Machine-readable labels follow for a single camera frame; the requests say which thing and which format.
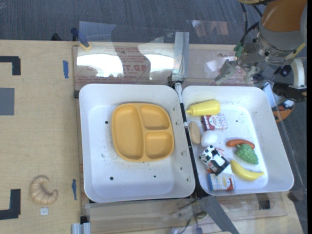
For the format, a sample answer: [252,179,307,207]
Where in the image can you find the green grapes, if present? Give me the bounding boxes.
[234,143,259,166]

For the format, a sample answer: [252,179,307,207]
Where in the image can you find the tan croissant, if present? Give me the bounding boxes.
[29,175,59,206]

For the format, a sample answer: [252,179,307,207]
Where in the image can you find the red and white carton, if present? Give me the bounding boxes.
[201,113,229,132]

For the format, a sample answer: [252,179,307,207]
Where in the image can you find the orange and blue juice carton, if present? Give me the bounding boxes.
[207,173,236,193]

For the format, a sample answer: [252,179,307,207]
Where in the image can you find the white egg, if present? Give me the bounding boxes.
[200,130,218,148]

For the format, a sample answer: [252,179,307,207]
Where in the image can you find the orange sausage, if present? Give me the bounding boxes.
[226,138,256,150]

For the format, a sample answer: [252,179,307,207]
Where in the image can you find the black cylinder on white bracket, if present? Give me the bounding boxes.
[272,58,307,102]

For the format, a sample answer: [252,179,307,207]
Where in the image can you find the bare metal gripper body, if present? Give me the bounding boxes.
[235,39,294,70]

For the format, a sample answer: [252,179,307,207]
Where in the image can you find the yellow banana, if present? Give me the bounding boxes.
[230,159,265,182]

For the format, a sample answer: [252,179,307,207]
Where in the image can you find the black and white milk carton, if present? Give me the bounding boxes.
[198,144,231,176]

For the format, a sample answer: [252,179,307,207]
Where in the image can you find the white plastic tray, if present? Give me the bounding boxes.
[78,83,196,203]
[181,85,295,197]

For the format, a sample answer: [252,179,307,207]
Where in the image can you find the yellow mustard bottle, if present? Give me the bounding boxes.
[185,99,221,117]

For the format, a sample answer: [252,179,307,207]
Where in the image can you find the orange divided plate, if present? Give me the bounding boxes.
[111,102,176,163]

